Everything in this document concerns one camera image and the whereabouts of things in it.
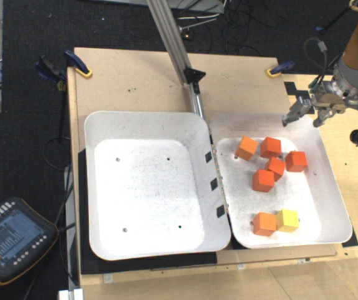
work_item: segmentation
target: empty white tray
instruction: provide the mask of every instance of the empty white tray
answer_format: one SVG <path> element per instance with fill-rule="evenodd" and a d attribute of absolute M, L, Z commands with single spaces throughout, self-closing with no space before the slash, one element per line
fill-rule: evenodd
<path fill-rule="evenodd" d="M 108 112 L 84 123 L 89 240 L 105 260 L 223 249 L 230 240 L 206 122 Z"/>
<path fill-rule="evenodd" d="M 324 143 L 308 116 L 283 127 L 282 114 L 221 113 L 212 117 L 210 129 L 232 232 L 241 245 L 269 248 L 342 243 L 350 238 L 352 226 Z M 258 141 L 257 151 L 249 161 L 235 158 L 243 136 Z M 282 159 L 290 151 L 304 151 L 308 167 L 302 172 L 285 171 L 269 192 L 258 192 L 252 188 L 252 176 L 268 161 L 260 157 L 260 143 L 265 137 L 281 140 Z M 253 233 L 256 214 L 276 214 L 281 209 L 298 212 L 296 231 L 276 231 L 269 237 Z"/>

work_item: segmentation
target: table surface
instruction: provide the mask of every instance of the table surface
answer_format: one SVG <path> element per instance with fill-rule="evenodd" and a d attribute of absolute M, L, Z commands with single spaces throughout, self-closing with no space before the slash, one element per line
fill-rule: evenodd
<path fill-rule="evenodd" d="M 77 215 L 78 153 L 85 148 L 86 117 L 102 110 L 187 112 L 190 102 L 188 91 L 179 84 L 165 52 L 91 48 L 74 51 L 93 70 L 93 76 L 85 79 L 68 69 Z M 269 79 L 265 71 L 277 65 L 275 58 L 206 54 L 189 54 L 189 58 L 193 68 L 207 73 L 200 82 L 207 123 L 217 112 L 287 113 L 295 97 L 287 95 L 284 81 L 294 82 L 297 89 L 303 90 L 314 78 L 283 74 Z M 327 120 L 320 133 L 358 239 L 358 147 L 349 140 L 355 129 L 358 112 L 347 110 Z M 119 299 L 144 299 L 145 294 L 152 299 L 166 299 L 166 290 L 177 293 L 172 297 L 170 294 L 173 299 L 188 298 L 189 292 L 189 297 L 193 294 L 197 299 L 220 299 L 222 293 L 239 297 L 246 292 L 246 286 L 248 294 L 254 290 L 251 294 L 263 298 L 265 295 L 267 299 L 273 294 L 277 295 L 275 299 L 297 299 L 305 290 L 315 296 L 311 299 L 317 299 L 312 288 L 325 294 L 322 299 L 358 299 L 358 246 L 320 244 L 247 250 L 229 246 L 219 251 L 217 257 L 216 266 L 114 273 L 111 284 L 105 284 L 101 274 L 81 275 L 79 280 L 86 300 L 109 299 L 111 294 Z M 309 263 L 300 266 L 304 262 L 300 259 L 305 258 Z M 309 286 L 313 278 L 314 285 L 301 287 L 302 283 Z M 183 283 L 188 286 L 186 290 L 181 287 Z M 262 283 L 269 283 L 270 288 L 255 288 Z M 303 294 L 302 299 L 309 298 Z"/>

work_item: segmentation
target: yellow cube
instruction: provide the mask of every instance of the yellow cube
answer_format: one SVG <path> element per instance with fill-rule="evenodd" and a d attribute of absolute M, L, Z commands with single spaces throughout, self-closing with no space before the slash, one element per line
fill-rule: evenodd
<path fill-rule="evenodd" d="M 292 233 L 299 227 L 297 211 L 282 209 L 277 215 L 277 231 Z"/>

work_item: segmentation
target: black bracket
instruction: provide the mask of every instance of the black bracket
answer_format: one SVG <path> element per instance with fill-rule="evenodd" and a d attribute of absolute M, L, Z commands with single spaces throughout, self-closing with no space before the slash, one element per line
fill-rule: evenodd
<path fill-rule="evenodd" d="M 183 72 L 185 73 L 187 83 L 193 84 L 195 94 L 200 94 L 200 87 L 198 85 L 198 82 L 205 77 L 205 72 L 192 69 L 189 67 L 183 70 Z"/>

